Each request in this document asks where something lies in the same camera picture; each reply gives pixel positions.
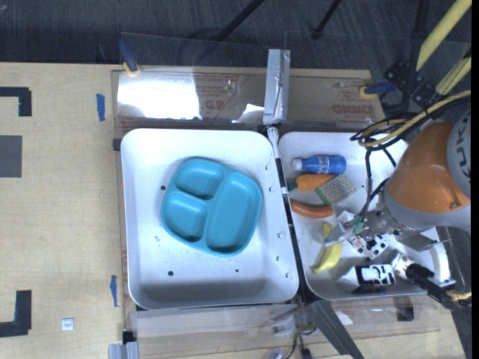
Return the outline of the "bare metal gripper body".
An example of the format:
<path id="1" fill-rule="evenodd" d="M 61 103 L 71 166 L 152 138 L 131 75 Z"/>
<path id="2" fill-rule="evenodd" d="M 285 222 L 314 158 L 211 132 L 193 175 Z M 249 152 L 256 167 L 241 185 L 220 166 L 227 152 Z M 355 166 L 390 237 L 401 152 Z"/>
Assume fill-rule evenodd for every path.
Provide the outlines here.
<path id="1" fill-rule="evenodd" d="M 376 205 L 373 209 L 366 206 L 359 213 L 359 220 L 353 226 L 353 235 L 371 240 L 376 235 L 401 234 L 403 226 L 398 223 L 385 205 Z"/>

